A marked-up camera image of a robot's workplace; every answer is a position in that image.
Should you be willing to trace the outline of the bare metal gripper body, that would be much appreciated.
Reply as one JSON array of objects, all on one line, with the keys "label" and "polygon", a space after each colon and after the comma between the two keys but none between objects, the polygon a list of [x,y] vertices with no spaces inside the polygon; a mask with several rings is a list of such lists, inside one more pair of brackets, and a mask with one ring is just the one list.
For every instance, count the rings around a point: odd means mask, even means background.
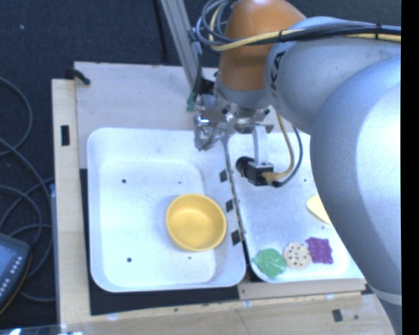
[{"label": "bare metal gripper body", "polygon": [[202,134],[248,133],[251,126],[262,122],[271,112],[270,106],[239,104],[223,94],[197,97],[195,128]]}]

